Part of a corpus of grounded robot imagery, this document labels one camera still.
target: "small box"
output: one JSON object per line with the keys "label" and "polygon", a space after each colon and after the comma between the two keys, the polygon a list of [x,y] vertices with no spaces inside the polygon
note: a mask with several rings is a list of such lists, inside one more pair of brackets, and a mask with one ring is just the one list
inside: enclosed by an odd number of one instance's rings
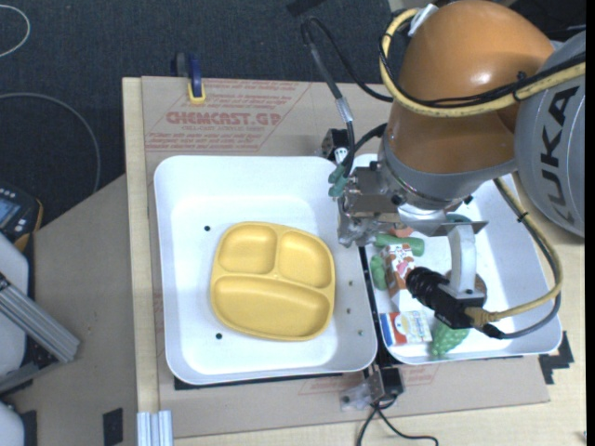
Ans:
{"label": "small box", "polygon": [[421,305],[407,290],[406,278],[415,267],[415,259],[408,243],[387,244],[380,251],[384,261],[385,280],[389,297],[400,312],[420,309]]}
{"label": "small box", "polygon": [[380,314],[382,336],[388,347],[431,341],[431,330],[423,310]]}

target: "white plastic tray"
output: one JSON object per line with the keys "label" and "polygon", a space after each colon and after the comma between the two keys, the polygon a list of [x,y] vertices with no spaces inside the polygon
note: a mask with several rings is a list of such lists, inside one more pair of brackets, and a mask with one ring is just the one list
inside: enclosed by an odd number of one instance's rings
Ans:
{"label": "white plastic tray", "polygon": [[[154,176],[169,368],[192,385],[337,374],[368,366],[377,338],[358,250],[337,242],[335,166],[320,157],[174,156]],[[227,328],[209,300],[221,234],[266,221],[319,236],[335,259],[333,319],[312,340],[255,338]]]}
{"label": "white plastic tray", "polygon": [[[355,159],[359,166],[366,166],[376,156],[362,155]],[[511,176],[504,177],[512,187]],[[542,265],[537,255],[534,242],[528,231],[504,201],[492,181],[482,184],[474,193],[470,204],[463,204],[456,211],[472,221],[487,221],[488,224],[476,235],[477,273],[486,283],[487,301],[485,308],[501,311],[523,304],[545,294],[551,286],[546,282]],[[428,238],[418,232],[411,236],[422,238],[425,242],[423,256],[416,257],[416,266],[423,266],[444,274],[451,269],[450,246],[446,237]],[[367,246],[368,259],[379,249]],[[392,312],[392,305],[387,291],[375,289],[375,300],[379,313]],[[433,311],[420,303],[419,310],[427,313],[430,328],[436,320]],[[503,332],[515,332],[533,325],[546,317],[553,302],[548,302],[522,315],[506,318],[496,324]],[[429,344],[414,344],[385,347],[396,360],[408,364],[434,363],[441,361],[463,361],[511,357],[519,355],[541,354],[555,350],[562,341],[562,327],[556,316],[541,329],[531,334],[510,340],[497,340],[487,337],[476,330],[456,348],[440,358],[430,354]]]}

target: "gray carpet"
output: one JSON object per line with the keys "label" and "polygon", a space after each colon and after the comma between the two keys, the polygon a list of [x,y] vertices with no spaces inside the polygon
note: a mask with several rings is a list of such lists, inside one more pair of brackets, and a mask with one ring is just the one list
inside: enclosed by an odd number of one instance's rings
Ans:
{"label": "gray carpet", "polygon": [[[0,0],[22,10],[31,36],[0,58],[0,94],[34,92],[76,109],[101,151],[100,185],[124,173],[121,80],[169,75],[176,51],[193,51],[206,77],[320,80],[299,25],[315,15],[331,28],[358,73],[379,82],[377,39],[387,0]],[[24,21],[0,8],[0,53]],[[349,81],[330,46],[328,66]],[[0,179],[37,196],[45,223],[87,197],[94,146],[81,122],[38,98],[0,99]]]}

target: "yellow cable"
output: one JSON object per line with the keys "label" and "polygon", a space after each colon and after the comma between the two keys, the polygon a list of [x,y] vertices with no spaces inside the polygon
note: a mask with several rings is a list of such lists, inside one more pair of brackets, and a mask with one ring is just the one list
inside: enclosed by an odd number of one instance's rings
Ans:
{"label": "yellow cable", "polygon": [[[396,17],[385,31],[384,36],[381,40],[382,51],[386,57],[389,55],[390,43],[392,42],[392,36],[403,26],[408,20],[413,18],[417,14],[418,10],[413,8],[406,10],[404,13]],[[571,66],[559,72],[552,74],[542,80],[536,81],[531,85],[528,85],[522,89],[519,89],[515,94],[507,94],[501,98],[494,99],[483,104],[477,104],[466,107],[457,108],[436,108],[427,106],[425,104],[415,102],[403,94],[399,88],[390,79],[389,73],[385,68],[382,59],[380,60],[380,75],[382,82],[392,94],[394,99],[399,102],[402,106],[412,112],[416,112],[431,117],[467,117],[470,115],[481,114],[485,112],[498,111],[504,109],[512,104],[519,102],[519,100],[527,99],[534,94],[545,91],[555,85],[562,84],[566,81],[576,78],[582,74],[585,74],[587,70],[587,63],[581,62],[575,66]]]}
{"label": "yellow cable", "polygon": [[[512,191],[506,185],[506,182],[498,178],[495,180],[495,183],[507,201],[515,207],[517,212],[525,213],[521,203],[512,194]],[[509,308],[500,312],[490,312],[484,308],[466,308],[465,313],[472,318],[474,327],[482,327],[486,323],[501,321],[506,317],[515,316],[526,312],[527,310],[531,310],[532,308],[537,308],[556,297],[556,295],[558,295],[562,289],[562,263],[560,262],[558,254],[549,243],[543,231],[535,224],[533,219],[531,219],[528,214],[523,217],[522,222],[527,225],[529,232],[535,238],[537,244],[548,259],[551,270],[554,274],[554,287],[551,288],[546,294],[534,299],[533,301],[520,304],[515,308]]]}

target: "yellow plastic plate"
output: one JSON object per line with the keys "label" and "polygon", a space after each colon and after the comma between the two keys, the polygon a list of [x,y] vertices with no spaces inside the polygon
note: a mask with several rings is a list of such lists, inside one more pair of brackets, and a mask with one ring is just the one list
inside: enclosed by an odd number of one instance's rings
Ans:
{"label": "yellow plastic plate", "polygon": [[326,244],[306,231],[238,223],[219,240],[210,294],[219,320],[236,331],[309,340],[333,315],[335,264]]}

